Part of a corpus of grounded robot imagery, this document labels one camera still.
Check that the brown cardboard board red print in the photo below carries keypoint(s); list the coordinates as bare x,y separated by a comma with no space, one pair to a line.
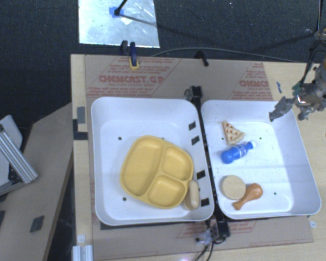
157,80

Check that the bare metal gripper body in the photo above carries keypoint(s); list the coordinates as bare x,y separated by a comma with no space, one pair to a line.
313,96

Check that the orange chicken drumstick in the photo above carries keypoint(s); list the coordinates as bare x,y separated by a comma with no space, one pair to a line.
251,193

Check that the round tan biscuit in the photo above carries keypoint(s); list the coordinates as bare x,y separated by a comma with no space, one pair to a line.
233,187

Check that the tan bread roll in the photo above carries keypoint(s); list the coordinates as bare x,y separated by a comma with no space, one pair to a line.
193,196

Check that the white plastic tray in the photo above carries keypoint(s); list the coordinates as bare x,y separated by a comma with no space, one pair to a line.
111,151
285,167

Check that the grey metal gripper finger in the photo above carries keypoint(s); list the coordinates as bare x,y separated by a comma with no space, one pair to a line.
304,113
280,109

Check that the thin black rod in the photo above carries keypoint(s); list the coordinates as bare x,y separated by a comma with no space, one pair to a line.
206,151

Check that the blue bottle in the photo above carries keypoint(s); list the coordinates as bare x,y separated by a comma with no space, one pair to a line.
232,154

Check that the yellow divided plate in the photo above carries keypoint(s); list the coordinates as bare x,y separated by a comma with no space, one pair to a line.
144,164

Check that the pizza slice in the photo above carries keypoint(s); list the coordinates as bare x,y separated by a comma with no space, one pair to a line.
231,133

